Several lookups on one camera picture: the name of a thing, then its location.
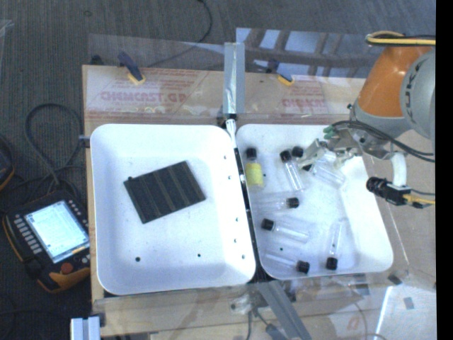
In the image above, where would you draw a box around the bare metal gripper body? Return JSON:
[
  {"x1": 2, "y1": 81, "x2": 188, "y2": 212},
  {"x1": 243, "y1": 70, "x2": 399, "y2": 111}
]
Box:
[{"x1": 328, "y1": 125, "x2": 393, "y2": 160}]

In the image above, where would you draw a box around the clear bottle with black cap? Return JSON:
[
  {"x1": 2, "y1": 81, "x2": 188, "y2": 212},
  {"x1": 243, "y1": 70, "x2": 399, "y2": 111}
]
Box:
[
  {"x1": 264, "y1": 252, "x2": 311, "y2": 275},
  {"x1": 291, "y1": 146, "x2": 347, "y2": 188},
  {"x1": 279, "y1": 149, "x2": 306, "y2": 193},
  {"x1": 325, "y1": 219, "x2": 345, "y2": 271},
  {"x1": 259, "y1": 193, "x2": 301, "y2": 213},
  {"x1": 260, "y1": 217, "x2": 311, "y2": 243}
]

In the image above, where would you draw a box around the yellow bottle with black cap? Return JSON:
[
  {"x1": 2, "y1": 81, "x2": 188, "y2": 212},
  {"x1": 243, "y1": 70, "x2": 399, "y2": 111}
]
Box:
[{"x1": 244, "y1": 147, "x2": 265, "y2": 190}]

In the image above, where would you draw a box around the white plastic tray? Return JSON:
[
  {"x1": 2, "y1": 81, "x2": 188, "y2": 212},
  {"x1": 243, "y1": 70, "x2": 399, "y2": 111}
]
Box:
[
  {"x1": 88, "y1": 123, "x2": 257, "y2": 296},
  {"x1": 234, "y1": 123, "x2": 395, "y2": 281}
]

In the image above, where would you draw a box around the black ribbed flat panel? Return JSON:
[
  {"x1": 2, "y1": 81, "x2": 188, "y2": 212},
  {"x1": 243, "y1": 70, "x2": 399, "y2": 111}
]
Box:
[{"x1": 122, "y1": 160, "x2": 207, "y2": 225}]

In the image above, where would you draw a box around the brown cardboard board red print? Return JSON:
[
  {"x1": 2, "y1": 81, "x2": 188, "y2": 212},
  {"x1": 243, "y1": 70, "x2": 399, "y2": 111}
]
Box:
[{"x1": 81, "y1": 64, "x2": 437, "y2": 337}]

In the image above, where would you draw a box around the black cylinder on white bracket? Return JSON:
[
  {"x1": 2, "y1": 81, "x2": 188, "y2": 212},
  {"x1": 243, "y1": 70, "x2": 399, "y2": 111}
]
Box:
[{"x1": 365, "y1": 152, "x2": 412, "y2": 206}]

